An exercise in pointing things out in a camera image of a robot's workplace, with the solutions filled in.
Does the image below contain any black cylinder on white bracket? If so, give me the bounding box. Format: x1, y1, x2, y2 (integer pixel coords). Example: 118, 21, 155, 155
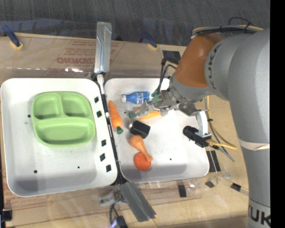
182, 110, 212, 148

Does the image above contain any brown cardboard board, red print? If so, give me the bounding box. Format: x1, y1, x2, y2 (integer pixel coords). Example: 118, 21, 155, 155
0, 32, 250, 228

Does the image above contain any black can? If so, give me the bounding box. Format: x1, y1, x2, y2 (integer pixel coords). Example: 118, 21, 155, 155
128, 120, 151, 139

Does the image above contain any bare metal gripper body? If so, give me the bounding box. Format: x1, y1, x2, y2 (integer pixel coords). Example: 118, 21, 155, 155
153, 88, 197, 116

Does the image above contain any blue bottle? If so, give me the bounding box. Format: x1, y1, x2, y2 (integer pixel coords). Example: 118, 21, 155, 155
121, 91, 152, 105

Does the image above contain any small orange carrot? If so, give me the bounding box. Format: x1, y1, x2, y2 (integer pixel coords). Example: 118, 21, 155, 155
128, 109, 162, 121

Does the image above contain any white plastic tray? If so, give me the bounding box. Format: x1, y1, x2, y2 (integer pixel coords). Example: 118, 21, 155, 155
104, 77, 210, 184
0, 77, 118, 198

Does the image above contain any pale orange toy drumstick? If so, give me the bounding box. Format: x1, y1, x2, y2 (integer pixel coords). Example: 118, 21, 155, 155
129, 134, 153, 163

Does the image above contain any large orange carrot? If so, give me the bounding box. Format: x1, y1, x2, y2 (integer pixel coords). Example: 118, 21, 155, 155
108, 100, 124, 135

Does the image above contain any green divided plate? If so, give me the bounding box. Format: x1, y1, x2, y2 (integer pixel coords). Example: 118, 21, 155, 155
31, 91, 96, 148

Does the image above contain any orange round toy fruit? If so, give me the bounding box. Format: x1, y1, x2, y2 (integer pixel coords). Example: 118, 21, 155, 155
133, 152, 152, 171

